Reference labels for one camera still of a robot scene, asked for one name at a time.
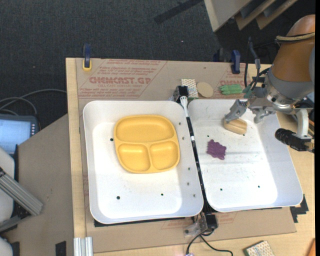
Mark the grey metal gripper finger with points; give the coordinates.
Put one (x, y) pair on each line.
(237, 108)
(261, 115)

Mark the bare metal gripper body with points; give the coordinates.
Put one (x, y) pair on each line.
(277, 102)

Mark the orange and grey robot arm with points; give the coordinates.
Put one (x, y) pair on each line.
(292, 60)

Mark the beige bread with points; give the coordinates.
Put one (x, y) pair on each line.
(237, 127)

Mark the green asparagus bundle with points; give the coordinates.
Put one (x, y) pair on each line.
(230, 89)

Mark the round tan biscuit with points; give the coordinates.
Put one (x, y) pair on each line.
(205, 89)

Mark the purple grapes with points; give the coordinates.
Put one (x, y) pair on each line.
(216, 149)

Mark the white patterned packet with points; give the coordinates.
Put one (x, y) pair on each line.
(261, 249)
(189, 86)

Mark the thin black and white rod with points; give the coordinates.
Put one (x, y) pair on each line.
(192, 137)

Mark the white plastic tray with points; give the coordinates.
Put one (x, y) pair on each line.
(140, 195)
(245, 180)

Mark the yellow divided plate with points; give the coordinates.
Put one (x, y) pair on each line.
(146, 142)

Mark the brown cardboard board red print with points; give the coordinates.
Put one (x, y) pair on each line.
(125, 82)

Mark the black cylinder on white bracket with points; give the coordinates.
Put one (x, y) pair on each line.
(291, 138)

